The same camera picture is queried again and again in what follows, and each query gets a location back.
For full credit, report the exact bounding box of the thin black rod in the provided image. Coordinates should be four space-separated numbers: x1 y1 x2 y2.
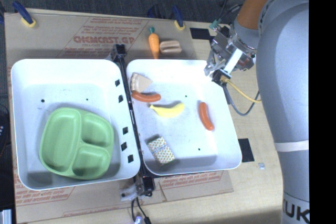
118 56 148 182

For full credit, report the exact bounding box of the brown cardboard board red print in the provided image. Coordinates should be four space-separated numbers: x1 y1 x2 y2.
4 7 235 224

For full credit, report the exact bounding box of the white plastic tray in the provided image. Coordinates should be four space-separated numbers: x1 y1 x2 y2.
10 58 141 191
125 59 243 177

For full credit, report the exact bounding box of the orange sausage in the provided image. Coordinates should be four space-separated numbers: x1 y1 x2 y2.
198 101 215 132
131 90 162 103

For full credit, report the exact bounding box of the tan pizza slice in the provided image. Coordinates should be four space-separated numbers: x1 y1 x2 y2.
130 72 153 93

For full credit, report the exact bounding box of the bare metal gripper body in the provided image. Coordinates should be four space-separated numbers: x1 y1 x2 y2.
209 25 257 71

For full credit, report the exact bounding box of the tan hot dog bun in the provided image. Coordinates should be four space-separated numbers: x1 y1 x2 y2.
159 39 183 55

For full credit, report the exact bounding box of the black block with thin wires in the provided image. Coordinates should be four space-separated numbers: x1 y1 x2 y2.
134 175 156 197
112 44 127 61

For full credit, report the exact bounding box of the white yellow patterned carton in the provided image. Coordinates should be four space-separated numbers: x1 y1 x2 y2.
146 136 176 165

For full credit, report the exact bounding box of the orange carrot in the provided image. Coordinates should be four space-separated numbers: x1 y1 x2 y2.
148 26 161 60

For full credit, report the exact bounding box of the yellow banana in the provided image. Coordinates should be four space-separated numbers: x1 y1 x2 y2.
149 102 185 119

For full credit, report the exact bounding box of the green divided plate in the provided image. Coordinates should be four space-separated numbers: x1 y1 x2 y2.
39 107 115 180

